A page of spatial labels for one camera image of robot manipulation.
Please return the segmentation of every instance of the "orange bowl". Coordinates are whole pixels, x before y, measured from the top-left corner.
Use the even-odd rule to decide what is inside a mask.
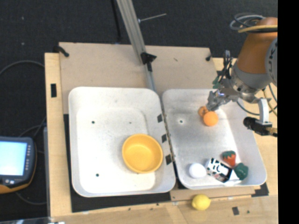
[[[138,133],[128,137],[123,143],[122,157],[130,170],[145,174],[154,172],[161,166],[163,151],[153,137]]]

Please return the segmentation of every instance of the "white ball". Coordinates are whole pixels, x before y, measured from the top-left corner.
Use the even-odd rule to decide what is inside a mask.
[[[206,168],[200,163],[193,163],[189,167],[189,174],[192,178],[202,178],[206,176]]]

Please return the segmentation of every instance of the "metal pole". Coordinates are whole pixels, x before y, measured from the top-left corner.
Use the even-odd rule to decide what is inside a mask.
[[[133,46],[134,52],[137,56],[139,63],[142,63],[141,54],[146,53],[143,37],[139,27],[138,18],[136,16],[132,0],[116,0],[119,6],[122,19],[125,23],[125,27]],[[148,66],[145,65],[145,73],[147,77],[148,87],[156,91],[155,83],[152,75],[152,71],[148,70]]]

